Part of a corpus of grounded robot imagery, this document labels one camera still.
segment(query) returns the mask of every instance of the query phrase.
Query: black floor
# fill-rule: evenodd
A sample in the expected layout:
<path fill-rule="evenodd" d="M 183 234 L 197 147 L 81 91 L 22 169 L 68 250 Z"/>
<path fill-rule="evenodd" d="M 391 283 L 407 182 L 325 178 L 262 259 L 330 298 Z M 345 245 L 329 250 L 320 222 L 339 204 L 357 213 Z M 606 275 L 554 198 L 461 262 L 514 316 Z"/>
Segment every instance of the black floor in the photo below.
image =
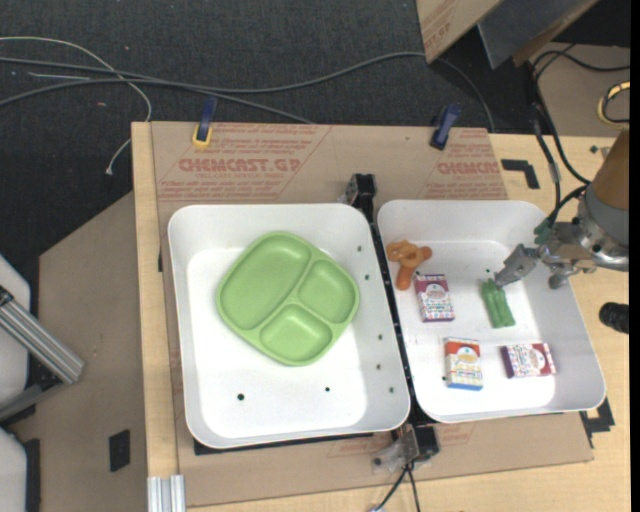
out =
<path fill-rule="evenodd" d="M 601 0 L 555 41 L 628 48 L 630 12 L 630 0 Z M 116 69 L 231 88 L 300 82 L 380 55 L 422 51 L 411 0 L 4 0 L 0 5 L 0 57 L 100 67 L 75 48 L 2 41 L 10 36 L 65 40 Z M 507 62 L 491 70 L 477 29 L 431 66 L 420 57 L 398 57 L 318 85 L 242 98 L 315 123 L 413 126 L 432 124 L 443 105 L 456 102 L 462 107 L 460 125 L 491 128 L 459 71 L 486 101 L 492 129 L 530 133 L 526 68 Z M 147 114 L 141 97 L 122 84 L 79 85 L 7 102 L 64 81 L 30 73 L 108 78 L 0 62 L 0 254 L 19 271 L 131 190 L 128 150 L 115 162 L 113 175 L 105 170 L 129 137 L 130 122 Z M 199 118 L 205 96 L 142 88 L 154 120 Z M 216 118 L 298 122 L 225 100 Z"/>

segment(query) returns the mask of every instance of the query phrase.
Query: white cable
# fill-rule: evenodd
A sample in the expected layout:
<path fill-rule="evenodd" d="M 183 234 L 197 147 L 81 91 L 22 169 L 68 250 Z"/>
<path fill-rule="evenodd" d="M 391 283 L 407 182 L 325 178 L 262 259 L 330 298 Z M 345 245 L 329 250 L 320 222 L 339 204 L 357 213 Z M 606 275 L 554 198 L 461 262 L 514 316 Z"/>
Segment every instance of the white cable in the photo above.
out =
<path fill-rule="evenodd" d="M 86 53 L 87 55 L 89 55 L 89 57 L 97 60 L 100 64 L 102 64 L 105 68 L 111 70 L 111 71 L 115 71 L 115 68 L 113 68 L 110 64 L 108 64 L 107 62 L 105 62 L 103 59 L 101 59 L 100 57 L 98 57 L 95 53 L 91 52 L 90 50 L 87 50 L 86 48 L 83 48 L 80 45 L 77 45 L 75 43 L 72 43 L 70 41 L 63 41 L 60 39 L 51 39 L 48 37 L 38 37 L 38 36 L 7 36 L 7 37 L 0 37 L 0 42 L 2 41 L 40 41 L 43 43 L 55 43 L 55 44 L 62 44 L 65 46 L 69 46 L 71 48 L 75 48 L 76 50 L 80 50 L 83 53 Z M 126 81 L 126 79 L 122 76 L 122 75 L 117 75 L 118 78 L 120 78 L 121 80 Z M 135 90 L 144 100 L 144 102 L 147 104 L 147 117 L 145 118 L 144 122 L 148 123 L 151 120 L 151 114 L 153 112 L 153 108 L 151 107 L 151 102 L 149 101 L 149 98 L 147 97 L 147 95 L 142 92 L 142 90 L 135 84 L 132 84 L 131 82 L 128 82 L 129 86 Z M 111 158 L 111 160 L 109 161 L 109 166 L 107 167 L 107 170 L 105 171 L 106 174 L 109 175 L 113 175 L 113 164 L 116 161 L 116 159 L 120 156 L 120 154 L 125 150 L 125 148 L 131 143 L 131 139 L 127 139 L 124 144 L 122 144 L 120 146 L 120 148 L 115 152 L 115 154 L 113 155 L 113 157 Z"/>

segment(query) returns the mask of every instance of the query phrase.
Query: brown toy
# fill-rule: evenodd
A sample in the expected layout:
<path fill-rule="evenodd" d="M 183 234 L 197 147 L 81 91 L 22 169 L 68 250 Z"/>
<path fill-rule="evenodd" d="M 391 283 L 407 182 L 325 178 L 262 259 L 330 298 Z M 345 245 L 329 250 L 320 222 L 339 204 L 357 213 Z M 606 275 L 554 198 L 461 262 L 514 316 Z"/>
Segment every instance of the brown toy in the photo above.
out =
<path fill-rule="evenodd" d="M 431 258 L 433 252 L 427 246 L 418 247 L 407 240 L 387 245 L 389 261 L 400 263 L 400 270 L 396 276 L 396 288 L 406 290 L 411 286 L 411 276 L 415 268 L 425 260 Z"/>

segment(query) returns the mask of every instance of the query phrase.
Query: green plate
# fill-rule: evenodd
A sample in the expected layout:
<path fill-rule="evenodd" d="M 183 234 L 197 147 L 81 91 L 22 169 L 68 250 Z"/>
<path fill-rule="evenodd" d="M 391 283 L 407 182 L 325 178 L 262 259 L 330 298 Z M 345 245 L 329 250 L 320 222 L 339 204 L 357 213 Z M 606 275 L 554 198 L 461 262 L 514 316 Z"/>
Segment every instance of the green plate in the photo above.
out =
<path fill-rule="evenodd" d="M 320 359 L 358 309 L 349 273 L 306 240 L 277 231 L 255 240 L 216 291 L 223 320 L 246 341 L 288 365 Z"/>

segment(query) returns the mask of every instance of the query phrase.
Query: small box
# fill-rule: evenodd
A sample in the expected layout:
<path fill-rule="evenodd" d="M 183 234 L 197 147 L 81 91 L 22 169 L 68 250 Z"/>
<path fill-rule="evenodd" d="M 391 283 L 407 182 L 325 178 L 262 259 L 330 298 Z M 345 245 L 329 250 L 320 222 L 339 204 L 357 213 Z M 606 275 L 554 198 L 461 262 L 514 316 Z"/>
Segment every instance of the small box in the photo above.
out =
<path fill-rule="evenodd" d="M 444 354 L 448 387 L 482 389 L 480 345 L 475 340 L 446 338 Z"/>
<path fill-rule="evenodd" d="M 455 318 L 444 274 L 416 274 L 413 286 L 423 322 L 450 322 Z"/>
<path fill-rule="evenodd" d="M 500 347 L 507 375 L 511 377 L 541 377 L 554 375 L 556 367 L 546 343 L 522 343 Z"/>

